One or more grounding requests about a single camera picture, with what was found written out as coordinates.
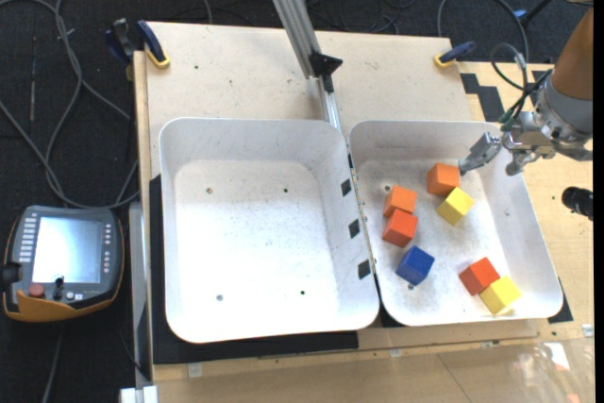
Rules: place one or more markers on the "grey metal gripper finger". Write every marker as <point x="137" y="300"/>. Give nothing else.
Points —
<point x="519" y="161"/>
<point x="480" y="153"/>

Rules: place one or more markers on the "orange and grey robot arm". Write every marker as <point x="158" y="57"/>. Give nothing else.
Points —
<point x="573" y="61"/>

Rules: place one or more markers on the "orange cube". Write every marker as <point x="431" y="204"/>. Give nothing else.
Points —
<point x="442" y="179"/>
<point x="401" y="199"/>

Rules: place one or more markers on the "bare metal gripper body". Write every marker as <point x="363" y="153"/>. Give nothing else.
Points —
<point x="535" y="134"/>

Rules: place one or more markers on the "pale wood board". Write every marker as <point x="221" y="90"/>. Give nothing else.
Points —
<point x="236" y="75"/>

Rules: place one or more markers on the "blue cube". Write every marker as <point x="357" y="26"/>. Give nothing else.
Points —
<point x="414" y="265"/>

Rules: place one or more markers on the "yellow cube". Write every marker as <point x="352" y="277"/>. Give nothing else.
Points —
<point x="499" y="295"/>
<point x="454" y="206"/>

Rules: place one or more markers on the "white plastic tray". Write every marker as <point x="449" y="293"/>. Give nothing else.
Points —
<point x="453" y="240"/>
<point x="255" y="240"/>

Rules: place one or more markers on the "red-orange cube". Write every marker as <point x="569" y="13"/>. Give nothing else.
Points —
<point x="478" y="276"/>
<point x="399" y="229"/>

